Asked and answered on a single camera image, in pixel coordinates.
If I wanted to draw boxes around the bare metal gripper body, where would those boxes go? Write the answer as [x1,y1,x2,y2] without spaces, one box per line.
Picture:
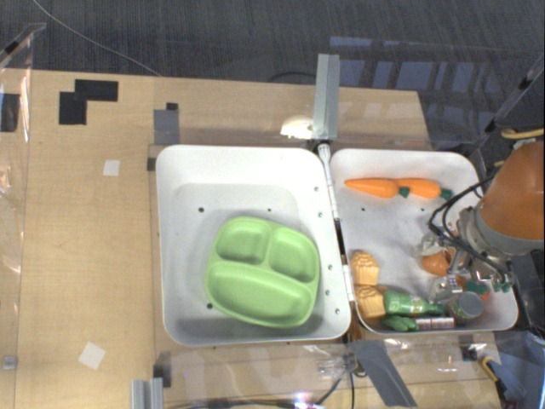
[451,209,514,290]

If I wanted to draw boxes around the orange toy fruit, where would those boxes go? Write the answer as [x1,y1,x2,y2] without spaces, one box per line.
[421,251,452,278]

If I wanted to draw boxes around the small grey-topped can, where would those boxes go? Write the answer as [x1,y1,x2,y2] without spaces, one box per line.
[450,291,485,325]

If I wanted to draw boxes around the red and white packet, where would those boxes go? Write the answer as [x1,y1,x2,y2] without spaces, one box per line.
[414,316,456,331]

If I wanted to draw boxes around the orange carrot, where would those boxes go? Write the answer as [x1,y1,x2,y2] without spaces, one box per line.
[343,177,411,200]
[395,177,454,201]

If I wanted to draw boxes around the green bottle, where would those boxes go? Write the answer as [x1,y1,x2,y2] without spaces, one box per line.
[382,290,445,319]

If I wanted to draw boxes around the white plastic tray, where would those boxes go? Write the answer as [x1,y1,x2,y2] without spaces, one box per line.
[330,147,520,337]
[154,144,353,348]

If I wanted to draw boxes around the green toy vegetable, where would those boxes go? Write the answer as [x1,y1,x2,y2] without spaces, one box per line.
[379,314,421,333]

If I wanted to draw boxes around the yellow cupcake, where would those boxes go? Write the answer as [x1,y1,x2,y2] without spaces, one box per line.
[349,250,381,287]
[353,284,389,320]

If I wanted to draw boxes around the green divided plate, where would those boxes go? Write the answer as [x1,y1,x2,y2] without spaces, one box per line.
[204,216,322,330]

